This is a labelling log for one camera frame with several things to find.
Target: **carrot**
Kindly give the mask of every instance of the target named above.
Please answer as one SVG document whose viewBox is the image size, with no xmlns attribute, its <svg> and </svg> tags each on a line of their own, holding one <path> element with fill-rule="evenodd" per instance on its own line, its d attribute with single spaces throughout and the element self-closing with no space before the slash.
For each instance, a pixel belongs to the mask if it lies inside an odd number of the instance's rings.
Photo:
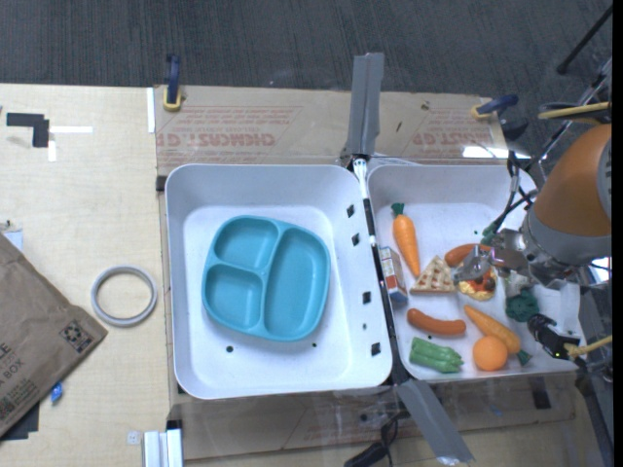
<svg viewBox="0 0 623 467">
<path fill-rule="evenodd" d="M 479 245 L 483 251 L 491 250 L 491 246 L 485 244 L 463 244 L 448 251 L 444 256 L 444 260 L 446 260 L 448 266 L 453 269 L 465 259 L 465 257 L 473 250 L 475 245 Z"/>
<path fill-rule="evenodd" d="M 414 307 L 407 311 L 407 321 L 414 327 L 438 336 L 457 336 L 467 328 L 463 320 L 439 320 Z"/>
<path fill-rule="evenodd" d="M 519 336 L 515 334 L 515 332 L 510 330 L 501 322 L 495 320 L 487 313 L 476 309 L 474 306 L 465 305 L 463 309 L 465 310 L 465 314 L 470 318 L 472 322 L 474 322 L 474 324 L 476 324 L 476 326 L 485 336 L 496 336 L 502 342 L 504 342 L 504 344 L 508 348 L 509 354 L 516 354 L 518 356 L 522 365 L 528 363 L 528 360 L 531 359 L 531 356 L 522 349 L 521 339 L 519 339 Z"/>
<path fill-rule="evenodd" d="M 418 238 L 416 237 L 416 226 L 413 220 L 403 213 L 405 205 L 396 202 L 391 206 L 394 212 L 392 224 L 393 238 L 398 244 L 398 249 L 405 259 L 411 273 L 420 276 L 420 252 L 418 250 Z"/>
</svg>

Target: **orange fruit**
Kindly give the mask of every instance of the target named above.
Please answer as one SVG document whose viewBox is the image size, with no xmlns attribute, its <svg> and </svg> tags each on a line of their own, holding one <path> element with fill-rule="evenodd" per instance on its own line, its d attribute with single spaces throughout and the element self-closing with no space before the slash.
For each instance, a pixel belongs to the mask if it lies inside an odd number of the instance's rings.
<svg viewBox="0 0 623 467">
<path fill-rule="evenodd" d="M 472 355 L 480 370 L 490 372 L 499 370 L 506 364 L 508 348 L 500 338 L 484 336 L 474 343 Z"/>
</svg>

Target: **white plastic tub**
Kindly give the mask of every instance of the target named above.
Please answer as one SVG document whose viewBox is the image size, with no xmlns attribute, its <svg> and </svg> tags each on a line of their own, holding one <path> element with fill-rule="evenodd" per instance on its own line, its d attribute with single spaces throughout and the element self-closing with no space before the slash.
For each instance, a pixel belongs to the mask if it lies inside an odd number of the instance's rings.
<svg viewBox="0 0 623 467">
<path fill-rule="evenodd" d="M 524 174 L 522 187 L 534 188 L 530 177 Z M 480 242 L 482 230 L 503 210 L 508 200 L 510 177 L 503 165 L 382 165 L 371 170 L 368 190 L 372 203 L 377 241 L 381 247 L 390 246 L 398 251 L 391 233 L 393 214 L 391 205 L 405 203 L 405 214 L 415 223 L 420 249 L 421 269 L 435 255 L 443 258 L 446 252 L 465 243 Z M 502 228 L 518 230 L 525 216 L 520 206 L 506 218 Z M 403 268 L 407 288 L 415 278 Z M 556 329 L 563 334 L 581 338 L 585 343 L 578 322 L 579 288 L 569 284 L 556 291 L 535 287 L 540 312 L 555 320 Z M 513 329 L 522 340 L 522 348 L 532 355 L 530 362 L 522 367 L 517 357 L 510 356 L 506 367 L 496 372 L 483 372 L 473 363 L 473 344 L 482 337 L 463 311 L 470 303 L 492 315 Z M 450 294 L 410 294 L 406 304 L 392 304 L 393 321 L 398 339 L 400 358 L 409 373 L 418 379 L 444 381 L 510 376 L 516 374 L 543 374 L 565 372 L 575 365 L 548 355 L 528 331 L 526 323 L 508 318 L 504 312 L 505 294 L 502 280 L 498 282 L 495 296 L 485 302 L 473 301 L 459 292 Z M 416 307 L 430 316 L 441 319 L 462 318 L 467 324 L 465 335 L 437 337 L 430 340 L 448 345 L 456 350 L 464 361 L 461 371 L 440 374 L 427 367 L 412 364 L 409 352 L 413 337 L 428 339 L 429 334 L 414 328 L 407 322 L 407 310 Z"/>
<path fill-rule="evenodd" d="M 363 389 L 387 379 L 392 357 L 385 313 L 350 172 L 335 165 L 187 164 L 170 173 L 165 197 L 174 370 L 186 392 L 221 399 Z M 303 227 L 329 250 L 322 318 L 299 341 L 234 331 L 203 307 L 202 272 L 212 239 L 240 215 Z"/>
</svg>

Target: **dark gray floor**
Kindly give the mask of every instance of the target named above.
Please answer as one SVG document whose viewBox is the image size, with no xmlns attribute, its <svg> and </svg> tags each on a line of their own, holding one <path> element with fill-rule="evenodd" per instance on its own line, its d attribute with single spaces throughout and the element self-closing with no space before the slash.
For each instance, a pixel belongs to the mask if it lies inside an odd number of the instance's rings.
<svg viewBox="0 0 623 467">
<path fill-rule="evenodd" d="M 0 83 L 143 87 L 181 57 L 186 85 L 350 90 L 383 52 L 383 90 L 519 96 L 537 152 L 612 52 L 612 20 L 556 66 L 612 0 L 0 0 Z"/>
</svg>

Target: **transparent plastic sheet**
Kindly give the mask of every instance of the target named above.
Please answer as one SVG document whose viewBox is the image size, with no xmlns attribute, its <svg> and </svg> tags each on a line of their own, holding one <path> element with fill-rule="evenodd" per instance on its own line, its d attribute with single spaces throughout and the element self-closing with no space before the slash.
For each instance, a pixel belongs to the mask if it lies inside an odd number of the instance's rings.
<svg viewBox="0 0 623 467">
<path fill-rule="evenodd" d="M 183 113 L 159 109 L 160 89 L 155 93 L 155 116 L 163 179 L 190 162 L 343 162 L 340 153 L 348 132 L 348 92 L 183 87 L 186 114 L 180 116 Z M 496 120 L 483 123 L 469 115 L 475 103 L 484 101 L 469 95 L 384 92 L 382 128 L 370 166 L 505 164 L 508 153 Z M 161 196 L 162 211 L 164 206 Z M 499 448 L 493 447 L 495 465 L 545 461 L 567 465 L 577 455 L 587 465 L 600 465 L 599 447 L 573 378 L 574 373 L 569 372 L 432 385 L 472 449 L 474 465 L 494 465 L 488 454 L 492 447 L 485 448 L 489 441 L 499 443 Z M 185 458 L 192 465 L 349 465 L 382 439 L 383 427 L 394 419 L 397 432 L 387 446 L 389 455 L 375 465 L 440 465 L 447 461 L 437 458 L 414 421 L 401 415 L 404 407 L 391 386 L 350 393 L 198 401 L 179 387 L 173 372 L 169 379 L 169 419 L 182 420 Z"/>
</svg>

